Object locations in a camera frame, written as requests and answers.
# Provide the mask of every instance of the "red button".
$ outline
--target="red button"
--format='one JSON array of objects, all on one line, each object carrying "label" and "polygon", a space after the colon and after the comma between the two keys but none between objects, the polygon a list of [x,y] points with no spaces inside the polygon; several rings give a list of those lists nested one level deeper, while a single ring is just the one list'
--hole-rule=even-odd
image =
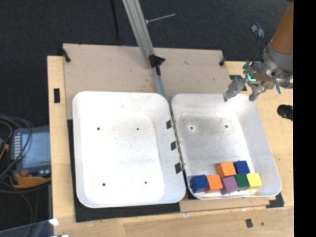
[{"label": "red button", "polygon": [[20,172],[21,176],[27,177],[29,175],[29,171],[27,169],[22,169]]}]

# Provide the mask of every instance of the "wooden table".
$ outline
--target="wooden table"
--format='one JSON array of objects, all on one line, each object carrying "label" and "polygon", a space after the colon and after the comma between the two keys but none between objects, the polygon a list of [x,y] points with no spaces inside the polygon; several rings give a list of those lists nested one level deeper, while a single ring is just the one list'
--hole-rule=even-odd
[{"label": "wooden table", "polygon": [[[293,105],[292,89],[282,89],[282,94],[278,94],[276,90],[269,90],[261,94],[256,100],[267,140],[282,180],[283,207],[266,208],[266,205],[276,199],[275,197],[238,199],[225,203],[222,201],[203,203],[199,200],[188,201],[184,198],[180,202],[181,212],[179,213],[77,223],[75,220],[67,129],[67,119],[71,115],[67,105],[69,105],[71,94],[74,92],[69,92],[66,89],[67,85],[70,84],[69,81],[76,83],[76,78],[67,75],[68,69],[74,63],[77,63],[79,67],[88,66],[87,69],[90,70],[94,67],[97,69],[103,66],[100,62],[105,62],[108,68],[117,69],[117,71],[122,66],[124,67],[124,64],[127,64],[129,70],[133,70],[131,64],[132,66],[137,64],[141,67],[144,65],[144,61],[137,47],[65,44],[64,48],[72,59],[72,65],[66,64],[64,57],[61,56],[48,56],[47,58],[53,217],[58,219],[59,222],[54,228],[56,235],[69,234],[77,237],[294,236],[293,122],[277,114],[279,105]],[[129,55],[124,55],[120,62],[109,58],[120,56],[121,51],[127,52]],[[185,66],[190,66],[190,69],[186,70],[187,72],[183,74],[182,78],[175,75],[178,84],[185,81],[186,77],[191,77],[191,83],[188,85],[189,92],[207,93],[213,84],[210,82],[211,86],[209,88],[201,88],[200,81],[202,78],[199,78],[198,73],[190,74],[190,71],[200,71],[202,77],[210,77],[211,73],[214,72],[212,69],[220,70],[217,75],[212,76],[212,81],[216,82],[218,86],[212,89],[211,92],[216,92],[216,90],[223,92],[223,88],[226,89],[230,82],[229,75],[241,75],[244,64],[244,62],[226,61],[224,66],[218,68],[218,62],[222,54],[221,51],[217,50],[155,48],[155,53],[157,56],[166,58],[166,62],[162,65],[162,75],[169,77],[163,77],[162,79],[167,98],[177,93],[177,90],[173,88],[173,85],[176,84],[168,80],[173,76],[172,73],[178,73],[182,66],[184,66],[184,70],[186,69]],[[137,83],[134,85],[131,83],[132,86],[129,85],[131,87],[129,90],[154,92],[152,78],[150,76],[147,76],[147,78],[149,78],[149,82],[146,85],[146,90],[144,90],[144,87],[139,87]],[[117,84],[114,81],[109,87],[117,87]],[[55,98],[56,93],[60,94],[59,101]],[[250,93],[250,89],[242,92],[246,95]]]}]

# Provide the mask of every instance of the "blue cube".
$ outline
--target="blue cube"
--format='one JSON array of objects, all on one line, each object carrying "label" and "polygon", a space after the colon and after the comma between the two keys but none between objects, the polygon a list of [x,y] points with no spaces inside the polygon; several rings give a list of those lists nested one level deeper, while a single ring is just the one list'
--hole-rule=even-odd
[{"label": "blue cube", "polygon": [[190,186],[193,193],[205,191],[207,188],[209,188],[206,175],[192,177],[190,180]]},{"label": "blue cube", "polygon": [[249,174],[250,169],[247,161],[241,160],[234,162],[235,171],[237,174]]}]

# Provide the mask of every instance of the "white tray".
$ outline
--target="white tray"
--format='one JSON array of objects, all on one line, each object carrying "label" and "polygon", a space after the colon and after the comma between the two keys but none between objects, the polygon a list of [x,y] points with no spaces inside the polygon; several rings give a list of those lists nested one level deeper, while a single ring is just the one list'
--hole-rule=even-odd
[{"label": "white tray", "polygon": [[176,203],[186,191],[168,101],[156,93],[73,98],[78,199],[91,208]]},{"label": "white tray", "polygon": [[281,180],[256,104],[246,95],[224,101],[222,94],[179,94],[171,102],[187,182],[195,175],[214,175],[223,162],[246,160],[262,186],[222,195],[192,193],[202,200],[275,196]]}]

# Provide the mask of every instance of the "robotic end effector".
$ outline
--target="robotic end effector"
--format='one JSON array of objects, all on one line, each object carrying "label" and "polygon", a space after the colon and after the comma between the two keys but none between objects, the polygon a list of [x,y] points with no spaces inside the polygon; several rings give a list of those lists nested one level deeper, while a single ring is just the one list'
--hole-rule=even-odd
[{"label": "robotic end effector", "polygon": [[[262,62],[250,63],[247,61],[243,66],[245,78],[235,77],[229,85],[229,89],[223,94],[224,100],[236,96],[242,91],[246,84],[252,89],[249,96],[254,101],[267,89],[276,86],[293,88],[293,23],[294,23],[294,0],[287,0],[291,4],[284,12],[271,40],[263,50]],[[258,24],[251,26],[252,33],[258,38],[259,43],[263,42],[263,30]]]}]

